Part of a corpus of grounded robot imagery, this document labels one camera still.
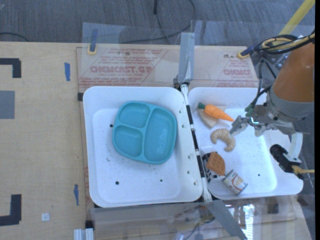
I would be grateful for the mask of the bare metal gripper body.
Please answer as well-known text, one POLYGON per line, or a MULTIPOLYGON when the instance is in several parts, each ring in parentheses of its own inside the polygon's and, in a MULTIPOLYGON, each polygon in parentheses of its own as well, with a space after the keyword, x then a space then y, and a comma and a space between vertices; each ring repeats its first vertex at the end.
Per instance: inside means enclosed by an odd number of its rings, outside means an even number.
POLYGON ((303 118, 303 106, 298 104, 250 104, 248 122, 251 126, 268 126, 285 135, 297 132, 294 122, 303 118))

